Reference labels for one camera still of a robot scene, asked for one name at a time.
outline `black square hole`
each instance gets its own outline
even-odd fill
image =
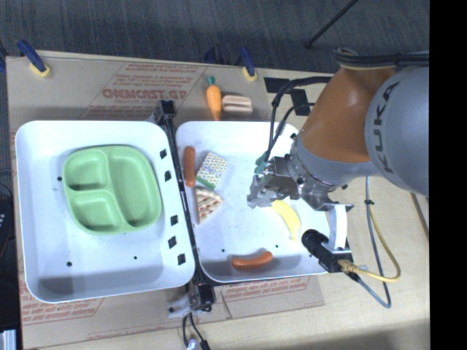
[[[182,265],[186,261],[187,260],[185,259],[185,255],[184,254],[179,254],[179,256],[178,256],[178,265]]]
[[[169,239],[169,249],[172,249],[175,245],[177,245],[177,239],[174,236]]]

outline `sausage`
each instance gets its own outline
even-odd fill
[[[232,267],[237,270],[254,270],[261,266],[267,265],[272,261],[272,253],[264,252],[262,255],[256,258],[244,259],[244,258],[233,258]]]
[[[183,176],[187,187],[194,187],[195,179],[195,148],[186,147],[183,155]]]

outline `white tray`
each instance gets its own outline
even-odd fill
[[[269,122],[187,122],[176,132],[180,160],[183,162],[186,146],[194,147],[196,170],[209,151],[228,161],[227,171],[215,188],[225,202],[200,225],[196,219],[194,188],[186,187],[200,264],[214,281],[231,283],[325,272],[300,240],[309,228],[329,234],[323,211],[314,211],[301,199],[287,198],[285,201],[301,219],[298,240],[292,241],[287,226],[272,208],[251,209],[247,205],[255,161],[268,146],[269,126]],[[297,132],[286,125],[271,156],[289,153],[290,135]],[[233,257],[254,257],[266,250],[272,252],[274,259],[262,268],[238,271],[231,267]]]
[[[96,236],[74,223],[58,177],[71,153],[109,144],[130,145],[146,154],[163,211],[148,228]],[[26,284],[36,298],[57,303],[179,287],[191,280],[195,263],[177,178],[167,136],[157,125],[29,122],[16,135],[16,155]],[[171,179],[166,182],[167,171]],[[177,243],[171,248],[173,237]]]

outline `cardboard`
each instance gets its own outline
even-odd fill
[[[204,91],[206,78],[211,75],[216,77],[223,93],[252,100],[252,114],[247,117],[226,115],[226,120],[267,120],[274,94],[267,93],[263,78],[303,76],[297,71],[257,69],[258,78],[251,82],[243,76],[241,68],[230,66],[59,52],[39,51],[39,54],[50,67],[50,74],[45,78],[30,70],[27,58],[7,59],[13,179],[16,175],[15,133],[28,121],[146,120],[161,99],[175,102],[176,126],[187,120],[210,120]],[[308,89],[309,99],[315,100],[323,87],[317,85]],[[289,97],[284,97],[283,104],[287,106],[279,108],[279,112],[291,105]],[[19,214],[15,180],[14,192],[15,213]],[[180,298],[184,294],[183,287],[72,303],[49,304],[36,300],[25,282],[19,217],[16,217],[16,232],[24,349],[181,326],[181,318],[168,318],[165,303]],[[215,291],[217,302],[210,313],[198,317],[199,322],[324,305],[316,276],[224,285],[216,287]]]

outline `gray floor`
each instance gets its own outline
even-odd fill
[[[330,73],[338,69],[338,46],[362,55],[429,49],[430,0],[360,0],[306,49],[304,42],[349,1],[0,0],[0,40],[11,55],[25,39],[42,50],[192,62],[203,62],[215,44],[233,62],[247,46],[257,67]],[[0,134],[0,183],[11,187],[1,75]],[[1,186],[0,196],[8,196]]]

